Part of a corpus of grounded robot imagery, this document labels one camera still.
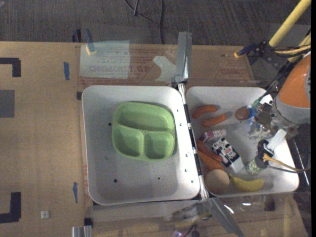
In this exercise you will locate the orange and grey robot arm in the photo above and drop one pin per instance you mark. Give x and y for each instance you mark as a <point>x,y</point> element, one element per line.
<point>295,90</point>

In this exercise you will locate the green patterned can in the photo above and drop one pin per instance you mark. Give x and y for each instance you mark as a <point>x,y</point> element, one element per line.
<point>254,167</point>

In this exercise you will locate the green divided plate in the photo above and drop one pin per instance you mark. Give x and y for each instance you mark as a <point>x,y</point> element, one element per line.
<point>144,122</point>

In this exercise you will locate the pink and white carton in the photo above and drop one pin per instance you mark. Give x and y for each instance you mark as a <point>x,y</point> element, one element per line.
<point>214,134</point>

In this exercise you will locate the black and white cow carton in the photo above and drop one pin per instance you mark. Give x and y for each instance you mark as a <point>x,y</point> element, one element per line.
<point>225,153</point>

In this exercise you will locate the tan round bread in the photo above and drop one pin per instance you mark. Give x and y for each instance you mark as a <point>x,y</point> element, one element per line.
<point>217,181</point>

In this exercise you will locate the orange sausage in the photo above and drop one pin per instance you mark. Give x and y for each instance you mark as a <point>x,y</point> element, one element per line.
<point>214,120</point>
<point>208,151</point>
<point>203,110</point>

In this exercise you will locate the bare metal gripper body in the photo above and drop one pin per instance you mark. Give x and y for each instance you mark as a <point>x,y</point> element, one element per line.
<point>266,115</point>

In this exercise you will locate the white plastic tray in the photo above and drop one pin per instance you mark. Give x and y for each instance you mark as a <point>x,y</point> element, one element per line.
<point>138,181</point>
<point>229,97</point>

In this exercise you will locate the orange carrot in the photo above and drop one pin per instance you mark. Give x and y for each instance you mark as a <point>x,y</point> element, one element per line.
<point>211,162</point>

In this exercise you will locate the yellow banana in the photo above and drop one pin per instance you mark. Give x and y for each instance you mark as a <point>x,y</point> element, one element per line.
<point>248,184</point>

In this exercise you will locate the clear plastic bottle blue cap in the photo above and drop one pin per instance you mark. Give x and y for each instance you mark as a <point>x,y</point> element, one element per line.
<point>256,131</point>

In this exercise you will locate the brown round biscuit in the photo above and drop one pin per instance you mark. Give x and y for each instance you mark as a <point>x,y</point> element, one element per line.
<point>242,113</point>

